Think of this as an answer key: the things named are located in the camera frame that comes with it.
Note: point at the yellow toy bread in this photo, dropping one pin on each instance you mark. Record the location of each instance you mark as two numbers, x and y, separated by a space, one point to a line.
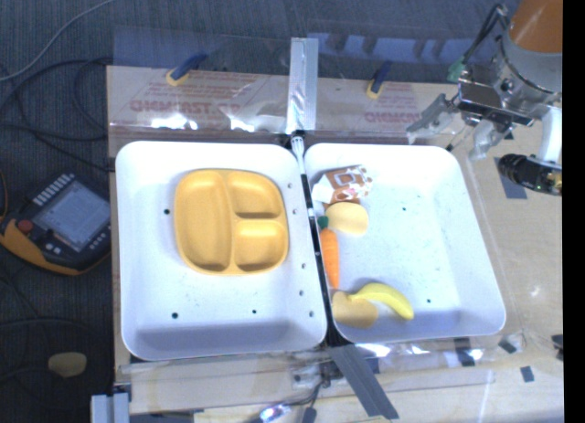
349 218
354 311
67 364

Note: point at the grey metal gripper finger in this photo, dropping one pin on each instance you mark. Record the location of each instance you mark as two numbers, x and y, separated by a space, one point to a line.
432 117
484 138

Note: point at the yellow banana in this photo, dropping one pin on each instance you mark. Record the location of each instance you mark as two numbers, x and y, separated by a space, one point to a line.
393 300

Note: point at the brown cardboard board red print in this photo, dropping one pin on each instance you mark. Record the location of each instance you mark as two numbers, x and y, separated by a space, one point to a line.
137 106

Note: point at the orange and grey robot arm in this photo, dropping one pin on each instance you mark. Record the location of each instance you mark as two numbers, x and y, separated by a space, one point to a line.
539 10

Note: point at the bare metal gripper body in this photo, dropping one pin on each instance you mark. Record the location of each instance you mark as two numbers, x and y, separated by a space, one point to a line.
486 97

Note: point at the white plastic tray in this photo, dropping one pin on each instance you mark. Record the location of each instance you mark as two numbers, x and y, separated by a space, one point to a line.
205 311
425 247

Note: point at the orange carrot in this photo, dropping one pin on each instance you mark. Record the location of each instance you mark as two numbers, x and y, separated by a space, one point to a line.
330 247

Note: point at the black cylinder on white bracket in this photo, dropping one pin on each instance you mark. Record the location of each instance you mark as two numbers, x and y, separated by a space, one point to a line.
525 170

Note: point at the yellow divided plate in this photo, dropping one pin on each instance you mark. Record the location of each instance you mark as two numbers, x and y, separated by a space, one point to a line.
205 220

